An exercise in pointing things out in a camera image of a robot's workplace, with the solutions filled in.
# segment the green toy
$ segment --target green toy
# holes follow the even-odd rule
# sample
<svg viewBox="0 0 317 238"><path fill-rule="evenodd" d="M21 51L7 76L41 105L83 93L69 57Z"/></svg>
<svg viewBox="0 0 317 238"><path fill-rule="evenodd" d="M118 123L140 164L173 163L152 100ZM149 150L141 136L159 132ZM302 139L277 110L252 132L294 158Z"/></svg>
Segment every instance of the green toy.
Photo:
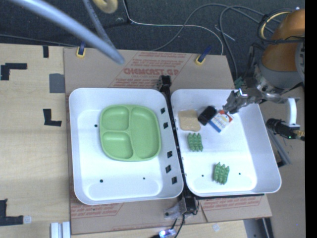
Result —
<svg viewBox="0 0 317 238"><path fill-rule="evenodd" d="M221 165L220 162L215 166L213 171L213 180L220 184L225 184L228 180L229 166Z"/></svg>
<svg viewBox="0 0 317 238"><path fill-rule="evenodd" d="M198 133L189 133L187 136L189 149L193 152L203 151L202 136Z"/></svg>

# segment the white tray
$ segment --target white tray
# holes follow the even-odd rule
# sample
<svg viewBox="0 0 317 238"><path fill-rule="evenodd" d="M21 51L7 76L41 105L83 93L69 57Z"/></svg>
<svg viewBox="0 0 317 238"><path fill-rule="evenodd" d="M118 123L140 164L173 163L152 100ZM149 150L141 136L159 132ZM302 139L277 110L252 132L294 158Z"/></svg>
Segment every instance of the white tray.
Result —
<svg viewBox="0 0 317 238"><path fill-rule="evenodd" d="M158 117L161 151L151 160L113 160L102 150L99 117L110 105L140 105ZM177 197L183 179L165 97L152 89L79 88L69 97L74 190L88 205Z"/></svg>
<svg viewBox="0 0 317 238"><path fill-rule="evenodd" d="M193 132L180 128L178 112L194 109L199 116L207 106L221 110L231 91L186 89L171 96L186 183L201 197L276 192L281 178L258 104L233 114L234 120L220 133L201 124L203 151L188 147L187 135ZM218 162L230 168L226 184L212 180Z"/></svg>

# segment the green plate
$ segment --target green plate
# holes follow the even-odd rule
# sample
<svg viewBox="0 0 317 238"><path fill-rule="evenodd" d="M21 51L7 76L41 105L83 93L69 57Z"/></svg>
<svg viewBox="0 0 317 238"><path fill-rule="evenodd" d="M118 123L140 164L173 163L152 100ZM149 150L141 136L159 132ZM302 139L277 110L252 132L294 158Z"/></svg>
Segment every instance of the green plate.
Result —
<svg viewBox="0 0 317 238"><path fill-rule="evenodd" d="M160 152L159 122L143 106L112 105L100 115L100 138L104 153L120 161L145 161Z"/></svg>

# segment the cardboard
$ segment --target cardboard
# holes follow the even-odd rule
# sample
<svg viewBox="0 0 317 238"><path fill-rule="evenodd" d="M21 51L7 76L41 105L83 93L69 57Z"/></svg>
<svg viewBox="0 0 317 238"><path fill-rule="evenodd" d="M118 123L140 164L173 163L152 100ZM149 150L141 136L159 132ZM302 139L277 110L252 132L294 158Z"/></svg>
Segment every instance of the cardboard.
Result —
<svg viewBox="0 0 317 238"><path fill-rule="evenodd" d="M90 206L73 192L71 138L68 97L81 87L157 88L160 75L170 75L171 92L177 89L233 89L225 56L208 55L203 65L196 65L198 54L120 51L125 64L118 65L99 51L87 49L83 58L76 48L64 48L67 145L69 158L70 213L72 234L86 234L152 227L170 227L174 220L164 219L164 210L177 198ZM198 214L185 224L269 217L266 196L200 200Z"/></svg>

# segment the dark background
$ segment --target dark background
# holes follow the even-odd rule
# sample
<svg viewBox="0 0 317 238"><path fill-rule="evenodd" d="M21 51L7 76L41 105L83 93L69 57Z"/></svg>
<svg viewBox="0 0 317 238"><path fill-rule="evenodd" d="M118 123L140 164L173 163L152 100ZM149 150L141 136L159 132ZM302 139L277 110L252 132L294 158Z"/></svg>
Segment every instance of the dark background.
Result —
<svg viewBox="0 0 317 238"><path fill-rule="evenodd" d="M82 0L45 1L95 32ZM180 27L131 24L128 21L123 0L118 1L118 10L113 14L105 14L95 7L104 29L117 49L155 50L171 40L180 29ZM280 8L305 8L305 0L126 0L130 17L134 21L147 24L182 25L193 10L209 3L243 6L262 14L268 14ZM72 46L78 46L81 43L81 40L65 30L11 2L0 0L0 8L0 43L55 45L50 42L59 42ZM224 9L223 6L206 6L193 14L187 24L209 28L221 37L215 26L219 28L219 17ZM262 15L249 9L239 8L238 10L259 22ZM226 38L232 56L230 56L227 46L224 46L223 54L227 56L230 69L234 78L236 78L233 61L236 63L238 75L241 75L247 68L250 45L254 42L261 44L257 37L258 23L230 9L223 13L222 27L223 31L234 39L233 41ZM271 22L268 27L274 30L277 23ZM5 35L48 42L24 40ZM185 27L173 42L160 49L160 51L202 53L209 45L212 47L210 54L221 54L220 41L212 33L197 27Z"/></svg>

